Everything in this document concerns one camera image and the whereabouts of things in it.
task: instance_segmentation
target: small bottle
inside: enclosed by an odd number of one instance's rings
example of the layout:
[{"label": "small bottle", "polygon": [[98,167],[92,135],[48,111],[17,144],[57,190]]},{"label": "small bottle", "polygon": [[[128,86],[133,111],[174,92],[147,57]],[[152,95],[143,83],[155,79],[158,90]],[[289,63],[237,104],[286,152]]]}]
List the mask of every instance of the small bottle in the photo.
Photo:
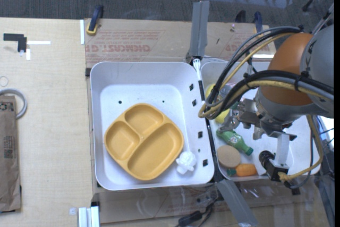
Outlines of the small bottle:
[{"label": "small bottle", "polygon": [[242,138],[238,133],[235,131],[223,131],[220,130],[216,131],[218,137],[222,138],[226,143],[238,150],[243,151],[248,156],[252,154],[254,151],[251,147],[247,146]]},{"label": "small bottle", "polygon": [[257,170],[254,164],[239,164],[234,169],[227,169],[229,176],[237,175],[240,177],[257,175]]}]

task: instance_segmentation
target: orange object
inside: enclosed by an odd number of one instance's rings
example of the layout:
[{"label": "orange object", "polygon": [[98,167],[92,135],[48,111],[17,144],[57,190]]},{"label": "orange object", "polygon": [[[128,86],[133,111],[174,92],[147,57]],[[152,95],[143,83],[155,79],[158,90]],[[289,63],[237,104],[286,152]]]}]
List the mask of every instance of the orange object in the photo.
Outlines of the orange object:
[{"label": "orange object", "polygon": [[[296,33],[288,37],[275,53],[268,70],[281,70],[300,75],[300,63],[304,48],[313,37],[310,33]],[[305,93],[281,87],[262,86],[263,95],[270,101],[292,106],[312,103]]]},{"label": "orange object", "polygon": [[257,175],[257,170],[254,164],[239,164],[234,171],[229,170],[229,174],[235,174],[240,177]]}]

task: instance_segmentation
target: metal bracket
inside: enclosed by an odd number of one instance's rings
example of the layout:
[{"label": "metal bracket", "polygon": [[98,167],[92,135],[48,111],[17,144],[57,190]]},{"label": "metal bracket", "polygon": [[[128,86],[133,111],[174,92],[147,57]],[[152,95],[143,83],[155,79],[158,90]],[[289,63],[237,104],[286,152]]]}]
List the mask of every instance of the metal bracket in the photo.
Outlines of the metal bracket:
[{"label": "metal bracket", "polygon": [[285,133],[280,133],[277,136],[277,148],[275,159],[273,160],[277,165],[284,166],[286,165],[288,151],[290,144],[290,135]]},{"label": "metal bracket", "polygon": [[202,58],[208,44],[207,27],[209,15],[209,1],[200,1],[193,4],[191,41],[187,60],[192,57]]},{"label": "metal bracket", "polygon": [[216,184],[219,192],[227,202],[239,226],[257,226],[258,221],[246,203],[236,184],[232,180],[223,180]]},{"label": "metal bracket", "polygon": [[100,227],[99,206],[78,208],[78,227]]}]

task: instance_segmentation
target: green bottle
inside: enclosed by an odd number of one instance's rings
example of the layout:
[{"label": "green bottle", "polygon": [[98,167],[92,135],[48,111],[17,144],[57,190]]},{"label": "green bottle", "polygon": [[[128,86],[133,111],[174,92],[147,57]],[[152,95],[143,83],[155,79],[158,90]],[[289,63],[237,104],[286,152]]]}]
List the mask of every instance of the green bottle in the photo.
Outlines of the green bottle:
[{"label": "green bottle", "polygon": [[237,148],[238,150],[242,150],[248,156],[251,155],[254,151],[251,147],[245,144],[242,136],[240,136],[233,130],[224,132],[220,132],[219,130],[217,130],[216,134],[218,137],[226,141],[228,145]]}]

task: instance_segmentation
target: black clamp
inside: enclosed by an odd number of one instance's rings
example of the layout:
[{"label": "black clamp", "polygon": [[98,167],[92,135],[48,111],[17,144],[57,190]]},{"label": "black clamp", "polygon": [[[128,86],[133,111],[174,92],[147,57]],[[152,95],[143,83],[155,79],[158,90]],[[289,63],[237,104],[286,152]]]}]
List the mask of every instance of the black clamp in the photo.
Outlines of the black clamp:
[{"label": "black clamp", "polygon": [[308,78],[308,76],[309,76],[308,71],[302,71],[301,72],[301,74],[294,81],[294,89],[295,89],[295,91],[301,92],[299,90],[299,81],[301,81],[302,78]]},{"label": "black clamp", "polygon": [[263,31],[262,15],[261,15],[260,12],[256,12],[254,14],[254,21],[253,21],[253,23],[255,23],[256,33],[259,33],[261,31]]},{"label": "black clamp", "polygon": [[23,34],[14,33],[4,33],[4,41],[17,41],[18,42],[18,52],[26,52],[27,49],[27,37]]},{"label": "black clamp", "polygon": [[248,85],[248,78],[249,78],[249,74],[248,73],[244,73],[243,74],[243,83],[244,83],[244,85],[246,85],[250,90],[251,89],[256,89],[257,87],[256,86],[254,86],[254,87],[250,87],[249,85]]}]

